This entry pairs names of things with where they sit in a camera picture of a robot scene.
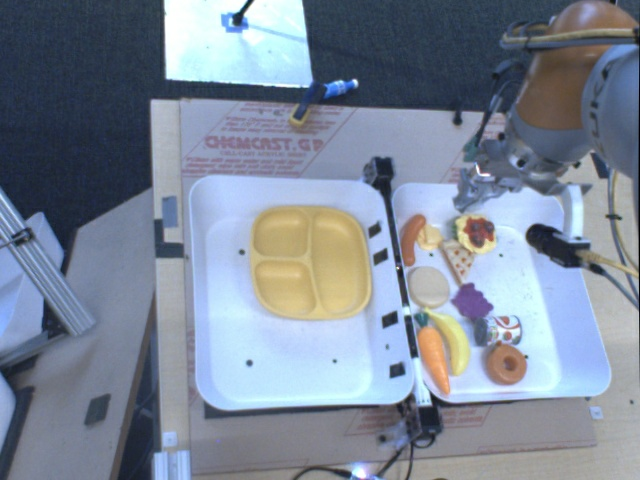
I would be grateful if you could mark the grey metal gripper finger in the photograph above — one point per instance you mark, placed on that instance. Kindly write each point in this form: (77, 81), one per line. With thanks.
(466, 193)
(492, 189)

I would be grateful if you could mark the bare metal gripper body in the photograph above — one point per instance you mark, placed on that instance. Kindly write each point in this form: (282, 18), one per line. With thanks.
(517, 165)

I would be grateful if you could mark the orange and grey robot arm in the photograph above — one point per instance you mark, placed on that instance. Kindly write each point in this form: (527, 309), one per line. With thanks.
(560, 83)

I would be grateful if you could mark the yellow toy spaghetti red sauce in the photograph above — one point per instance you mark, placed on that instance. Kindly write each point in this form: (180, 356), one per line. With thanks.
(475, 233)

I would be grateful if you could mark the pale yellow toy food lump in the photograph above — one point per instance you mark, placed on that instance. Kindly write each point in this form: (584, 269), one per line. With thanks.
(430, 239)

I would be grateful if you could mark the toy pizza slice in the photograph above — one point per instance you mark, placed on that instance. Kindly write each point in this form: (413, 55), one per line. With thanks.
(459, 260)

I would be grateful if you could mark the orange toy sausage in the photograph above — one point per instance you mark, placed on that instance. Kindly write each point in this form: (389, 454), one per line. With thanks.
(411, 238)

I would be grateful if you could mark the thin black and white rod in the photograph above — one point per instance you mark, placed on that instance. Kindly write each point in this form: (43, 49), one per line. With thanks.
(400, 268)

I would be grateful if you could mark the round beige toy biscuit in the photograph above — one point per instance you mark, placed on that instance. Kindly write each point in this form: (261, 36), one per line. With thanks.
(428, 287)

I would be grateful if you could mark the purple toy grapes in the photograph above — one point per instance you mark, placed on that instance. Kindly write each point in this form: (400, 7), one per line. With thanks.
(471, 300)

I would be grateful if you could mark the brown cardboard board red print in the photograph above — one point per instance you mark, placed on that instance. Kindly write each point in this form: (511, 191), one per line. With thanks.
(345, 143)

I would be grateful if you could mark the white plastic tray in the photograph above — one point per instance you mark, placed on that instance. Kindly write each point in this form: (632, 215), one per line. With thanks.
(225, 318)
(550, 318)

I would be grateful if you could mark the small white and red can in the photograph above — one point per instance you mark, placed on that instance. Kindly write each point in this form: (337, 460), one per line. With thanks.
(502, 330)

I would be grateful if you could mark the yellow banana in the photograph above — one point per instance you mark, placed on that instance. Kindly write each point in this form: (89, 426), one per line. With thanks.
(456, 343)

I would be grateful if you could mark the yellow divided plate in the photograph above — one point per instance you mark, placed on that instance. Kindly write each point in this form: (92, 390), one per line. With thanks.
(330, 263)

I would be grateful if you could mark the orange carrot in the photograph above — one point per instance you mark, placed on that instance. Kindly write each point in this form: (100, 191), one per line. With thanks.
(434, 358)

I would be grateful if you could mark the orange toy doughnut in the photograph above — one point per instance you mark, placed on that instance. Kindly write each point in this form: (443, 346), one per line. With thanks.
(506, 364)

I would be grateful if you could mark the black cylinder on white bracket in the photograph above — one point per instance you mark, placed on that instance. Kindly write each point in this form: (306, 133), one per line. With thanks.
(552, 245)

